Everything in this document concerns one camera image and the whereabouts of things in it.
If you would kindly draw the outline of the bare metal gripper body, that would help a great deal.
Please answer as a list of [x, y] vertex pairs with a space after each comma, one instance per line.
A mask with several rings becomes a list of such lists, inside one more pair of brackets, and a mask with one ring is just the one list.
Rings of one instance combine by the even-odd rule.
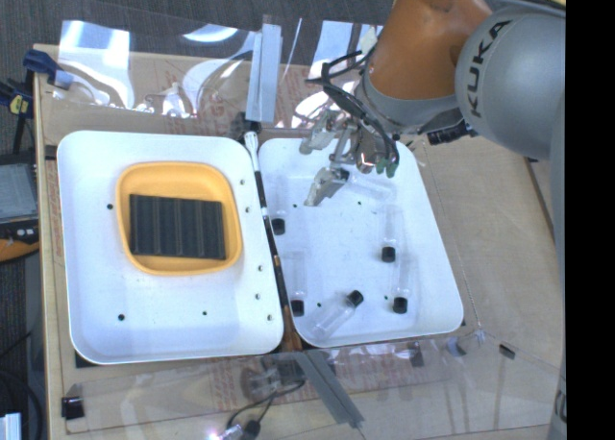
[[379, 122], [372, 124], [344, 112], [329, 120], [329, 131], [337, 139], [329, 165], [335, 175], [351, 165], [361, 174], [396, 173], [400, 161], [397, 143]]

